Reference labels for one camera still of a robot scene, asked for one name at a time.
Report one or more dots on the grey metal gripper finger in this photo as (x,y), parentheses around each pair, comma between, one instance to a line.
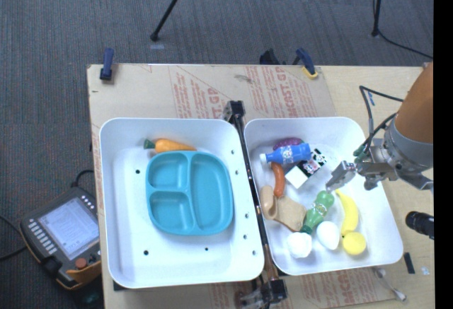
(339,175)
(371,182)

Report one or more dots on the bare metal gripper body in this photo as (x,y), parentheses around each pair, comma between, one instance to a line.
(380,166)

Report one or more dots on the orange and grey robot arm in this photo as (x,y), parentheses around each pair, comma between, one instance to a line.
(417,113)

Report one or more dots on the black and white milk carton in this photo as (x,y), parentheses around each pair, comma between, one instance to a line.
(306,169)

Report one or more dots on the yellow banana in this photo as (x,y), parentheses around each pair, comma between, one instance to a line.
(350,212)

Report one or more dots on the green bottle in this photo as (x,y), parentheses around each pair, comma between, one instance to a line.
(318,210)

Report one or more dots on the white plastic tray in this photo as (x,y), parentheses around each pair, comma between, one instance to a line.
(378,230)
(127,230)

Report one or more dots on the blue bottle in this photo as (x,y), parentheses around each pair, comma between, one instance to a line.
(286,153)

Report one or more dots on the tan bread slice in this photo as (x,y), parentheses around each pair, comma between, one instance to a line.
(292,212)

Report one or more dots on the purple grapes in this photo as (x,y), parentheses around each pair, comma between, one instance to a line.
(288,142)

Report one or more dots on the orange sausage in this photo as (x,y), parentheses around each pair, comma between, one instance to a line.
(279,180)

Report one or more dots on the white egg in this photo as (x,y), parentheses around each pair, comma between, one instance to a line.
(328,235)

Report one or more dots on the yellow lemon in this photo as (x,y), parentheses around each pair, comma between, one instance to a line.
(354,243)

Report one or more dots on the white garlic bulb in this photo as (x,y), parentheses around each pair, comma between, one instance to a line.
(299,245)

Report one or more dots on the thin black and white rod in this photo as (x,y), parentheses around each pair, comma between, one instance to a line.
(253,187)

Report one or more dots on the blue divided plate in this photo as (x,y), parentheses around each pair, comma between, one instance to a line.
(209,191)

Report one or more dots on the brown cardboard board red print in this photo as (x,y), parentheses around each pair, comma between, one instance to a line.
(198,92)

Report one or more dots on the orange carrot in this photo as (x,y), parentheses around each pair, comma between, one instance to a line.
(170,145)

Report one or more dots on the black cylinder on white bracket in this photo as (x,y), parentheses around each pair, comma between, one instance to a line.
(419,222)

